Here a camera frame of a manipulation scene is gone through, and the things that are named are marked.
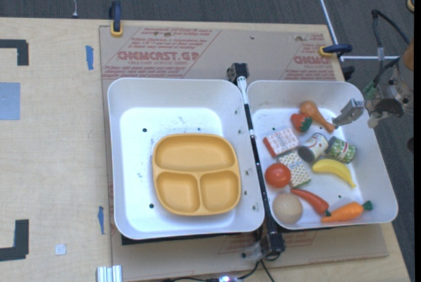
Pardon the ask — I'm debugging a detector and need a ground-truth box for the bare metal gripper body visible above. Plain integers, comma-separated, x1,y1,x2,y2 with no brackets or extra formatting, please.
364,77,414,120

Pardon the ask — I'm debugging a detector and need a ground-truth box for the orange chicken drumstick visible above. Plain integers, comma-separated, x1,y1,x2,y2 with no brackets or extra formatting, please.
299,100,336,134

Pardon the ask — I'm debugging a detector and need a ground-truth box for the green can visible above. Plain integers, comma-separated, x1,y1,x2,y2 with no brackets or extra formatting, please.
324,135,357,164

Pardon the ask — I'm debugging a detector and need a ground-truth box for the white can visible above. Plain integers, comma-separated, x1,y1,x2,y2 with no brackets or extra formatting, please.
297,132,330,164

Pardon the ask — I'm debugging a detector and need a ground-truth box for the red strawberry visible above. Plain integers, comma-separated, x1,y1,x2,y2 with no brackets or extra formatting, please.
289,112,313,133

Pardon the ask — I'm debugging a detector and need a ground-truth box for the yellow banana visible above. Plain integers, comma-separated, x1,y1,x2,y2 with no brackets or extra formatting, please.
311,158,357,189

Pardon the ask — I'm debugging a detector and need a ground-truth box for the white plastic tray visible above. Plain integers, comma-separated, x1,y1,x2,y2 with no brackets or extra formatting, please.
107,77,266,241
245,80,399,231

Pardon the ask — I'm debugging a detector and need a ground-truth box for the red and white carton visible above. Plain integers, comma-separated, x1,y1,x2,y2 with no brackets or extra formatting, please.
262,127,301,158

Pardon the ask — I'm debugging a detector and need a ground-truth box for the yellow and green carton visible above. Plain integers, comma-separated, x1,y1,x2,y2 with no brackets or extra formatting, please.
277,151,312,189

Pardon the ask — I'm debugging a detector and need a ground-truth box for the orange carrot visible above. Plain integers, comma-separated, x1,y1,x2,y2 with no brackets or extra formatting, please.
320,200,374,223

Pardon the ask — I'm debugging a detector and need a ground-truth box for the red chili pepper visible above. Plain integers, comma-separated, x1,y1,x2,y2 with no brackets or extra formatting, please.
290,187,332,217

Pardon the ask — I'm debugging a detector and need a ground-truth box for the red tomato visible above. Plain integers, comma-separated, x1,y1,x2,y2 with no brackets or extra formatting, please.
264,162,293,189

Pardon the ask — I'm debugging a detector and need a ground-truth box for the thin black and white rod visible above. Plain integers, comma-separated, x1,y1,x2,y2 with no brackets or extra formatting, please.
236,76,278,236

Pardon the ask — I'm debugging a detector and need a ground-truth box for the beige round bread roll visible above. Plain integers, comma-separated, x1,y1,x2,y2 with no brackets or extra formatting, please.
272,192,304,225

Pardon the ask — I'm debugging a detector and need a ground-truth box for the brown cardboard board, red print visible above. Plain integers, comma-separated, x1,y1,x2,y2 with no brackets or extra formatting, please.
99,25,389,282

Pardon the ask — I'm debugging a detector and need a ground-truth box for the orange divided plate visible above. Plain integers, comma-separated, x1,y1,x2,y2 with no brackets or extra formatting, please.
151,133,242,217

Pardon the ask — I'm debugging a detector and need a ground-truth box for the black block with thin wires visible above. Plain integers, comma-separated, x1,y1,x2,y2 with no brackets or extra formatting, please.
264,230,287,257
226,62,249,83

